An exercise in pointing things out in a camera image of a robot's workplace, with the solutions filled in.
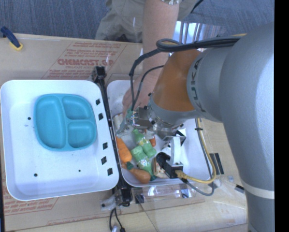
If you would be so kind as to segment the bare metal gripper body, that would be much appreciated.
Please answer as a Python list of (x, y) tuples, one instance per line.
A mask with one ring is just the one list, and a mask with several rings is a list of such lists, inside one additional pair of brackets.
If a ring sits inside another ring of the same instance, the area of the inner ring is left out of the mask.
[(138, 129), (147, 129), (148, 131), (164, 139), (168, 136), (174, 136), (176, 131), (181, 128), (181, 123), (166, 122), (156, 115), (151, 107), (138, 107), (131, 115), (132, 125)]

